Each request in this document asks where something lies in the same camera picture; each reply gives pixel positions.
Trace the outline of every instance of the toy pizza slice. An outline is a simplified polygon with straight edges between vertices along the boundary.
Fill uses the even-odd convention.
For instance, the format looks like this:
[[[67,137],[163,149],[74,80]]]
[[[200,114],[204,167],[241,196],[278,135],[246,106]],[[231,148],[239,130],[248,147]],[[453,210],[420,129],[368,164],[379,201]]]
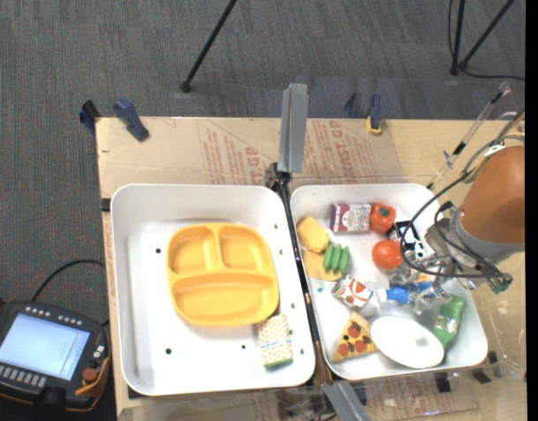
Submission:
[[[370,323],[365,317],[353,311],[339,337],[331,362],[338,363],[377,350],[376,344],[370,337]]]

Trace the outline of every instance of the black pole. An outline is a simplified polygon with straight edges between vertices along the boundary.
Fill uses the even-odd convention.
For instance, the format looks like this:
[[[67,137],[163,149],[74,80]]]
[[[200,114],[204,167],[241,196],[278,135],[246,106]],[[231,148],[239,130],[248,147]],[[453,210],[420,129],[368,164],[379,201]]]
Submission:
[[[485,30],[481,38],[479,38],[476,45],[474,45],[473,48],[471,48],[468,55],[463,59],[462,62],[460,62],[461,68],[466,68],[468,66],[468,61],[471,59],[471,56],[475,54],[477,49],[481,46],[481,44],[483,44],[485,39],[487,39],[487,36],[489,36],[489,33],[492,31],[495,25],[499,22],[499,20],[505,15],[506,11],[511,7],[511,4],[513,3],[514,3],[514,0],[508,0],[506,2],[505,6],[503,6],[503,8],[500,10],[499,14],[497,14],[497,16],[493,19],[493,21],[491,22],[489,27]]]
[[[222,14],[222,17],[219,19],[218,23],[214,27],[214,30],[212,31],[212,34],[210,35],[210,38],[206,41],[206,45],[202,49],[202,52],[200,52],[200,55],[198,56],[194,66],[192,66],[192,69],[190,70],[189,74],[187,75],[187,79],[181,83],[181,90],[183,92],[190,92],[190,82],[192,81],[192,78],[194,77],[195,73],[197,72],[198,68],[200,67],[200,64],[202,64],[202,61],[204,60],[204,57],[208,53],[208,50],[210,50],[210,47],[214,43],[214,40],[216,40],[216,37],[218,36],[219,31],[221,30],[222,26],[226,22],[227,17],[230,15],[230,12],[232,12],[233,7],[237,3],[237,0],[230,0],[229,4],[227,4],[226,9],[224,10],[224,13]]]
[[[463,11],[465,10],[465,0],[460,0],[460,9],[458,10],[458,21],[456,25],[456,41],[454,43],[454,54],[452,55],[452,67],[450,74],[458,75],[458,55],[460,54],[460,39],[462,37]]]

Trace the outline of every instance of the white plate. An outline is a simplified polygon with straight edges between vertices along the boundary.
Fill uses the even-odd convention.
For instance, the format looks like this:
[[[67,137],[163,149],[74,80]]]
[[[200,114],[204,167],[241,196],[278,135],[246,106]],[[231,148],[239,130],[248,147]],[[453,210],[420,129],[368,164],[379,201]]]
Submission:
[[[143,395],[181,395],[297,386],[315,368],[304,292],[279,196],[261,186],[130,184],[111,200],[121,369]],[[256,325],[200,327],[177,316],[167,245],[195,223],[256,229],[275,262],[280,303],[292,330],[292,363],[262,365]]]
[[[372,247],[384,236],[375,232],[335,233],[329,222],[333,203],[385,203],[412,217],[426,203],[433,193],[414,183],[400,184],[340,184],[340,185],[305,185],[291,195],[291,212],[295,222],[303,217],[313,217],[327,228],[329,239],[333,244],[348,246],[350,263],[347,272],[369,289],[386,288],[389,277],[377,270],[372,261]],[[434,222],[434,214],[439,204],[433,202],[415,220],[415,228],[424,240],[427,228]],[[424,242],[425,252],[431,252]],[[412,368],[400,365],[383,353],[365,354],[362,357],[332,363],[334,350],[344,324],[348,321],[349,307],[332,295],[335,282],[325,282],[306,276],[312,296],[316,323],[323,346],[323,352],[330,369],[343,379],[358,381],[375,377],[404,375],[414,373]],[[474,367],[487,355],[487,338],[471,293],[458,280],[453,279],[442,286],[448,293],[461,296],[466,304],[462,312],[457,337],[450,343],[444,361],[435,367],[423,368],[423,371],[448,370],[451,368]],[[386,315],[395,315],[419,322],[432,331],[436,310],[428,310],[417,317],[410,306],[395,301],[379,303],[373,295],[361,311],[361,315],[373,322]]]
[[[382,353],[406,367],[435,367],[444,358],[442,343],[409,318],[380,317],[372,323],[370,335]]]

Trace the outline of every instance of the green soda bottle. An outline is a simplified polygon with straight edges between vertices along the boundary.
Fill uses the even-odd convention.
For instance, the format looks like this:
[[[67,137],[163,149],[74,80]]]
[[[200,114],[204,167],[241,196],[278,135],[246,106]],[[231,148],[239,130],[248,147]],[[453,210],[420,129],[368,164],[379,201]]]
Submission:
[[[441,341],[444,349],[458,332],[463,306],[465,306],[465,299],[451,295],[450,299],[438,310],[438,315],[434,321],[433,334]]]

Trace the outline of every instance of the blue bottle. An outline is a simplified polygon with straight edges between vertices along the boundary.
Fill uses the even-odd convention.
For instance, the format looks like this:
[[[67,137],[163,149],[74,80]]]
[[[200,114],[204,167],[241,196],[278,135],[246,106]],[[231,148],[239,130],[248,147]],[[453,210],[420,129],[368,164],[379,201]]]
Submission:
[[[397,301],[402,304],[415,304],[415,298],[419,293],[424,289],[428,289],[432,284],[432,281],[411,282],[406,285],[396,285],[391,289],[377,289],[377,300],[379,303]]]

